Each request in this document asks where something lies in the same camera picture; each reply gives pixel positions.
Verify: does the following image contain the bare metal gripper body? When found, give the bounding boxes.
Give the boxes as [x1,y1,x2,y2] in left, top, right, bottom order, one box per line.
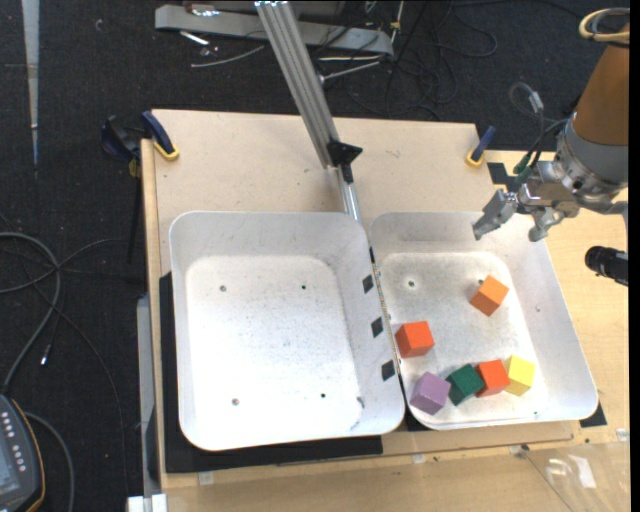
[516,161,629,217]

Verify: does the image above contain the orange cube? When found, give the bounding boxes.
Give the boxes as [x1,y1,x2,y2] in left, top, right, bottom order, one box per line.
[468,274,511,318]

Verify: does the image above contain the white plastic tray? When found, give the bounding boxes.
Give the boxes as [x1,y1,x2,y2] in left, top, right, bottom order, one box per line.
[168,210,407,453]
[369,210,600,432]

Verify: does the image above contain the red-orange cube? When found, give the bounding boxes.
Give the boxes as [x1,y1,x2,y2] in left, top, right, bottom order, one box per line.
[393,320,436,360]
[473,358,512,399]

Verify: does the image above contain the yellow cube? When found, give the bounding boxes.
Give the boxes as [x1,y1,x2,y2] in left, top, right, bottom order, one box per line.
[502,354,536,398]

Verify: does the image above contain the green cube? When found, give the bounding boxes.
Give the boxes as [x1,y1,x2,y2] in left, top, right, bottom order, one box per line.
[445,363,486,407]

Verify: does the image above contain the purple cube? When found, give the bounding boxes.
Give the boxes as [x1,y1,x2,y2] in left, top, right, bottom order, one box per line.
[409,370,452,416]

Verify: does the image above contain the pale wood board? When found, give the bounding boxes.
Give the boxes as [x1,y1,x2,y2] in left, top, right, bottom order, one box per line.
[141,108,576,491]

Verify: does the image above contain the black cylinder on white bracket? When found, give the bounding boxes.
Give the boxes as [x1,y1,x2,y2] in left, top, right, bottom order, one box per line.
[584,199,630,288]

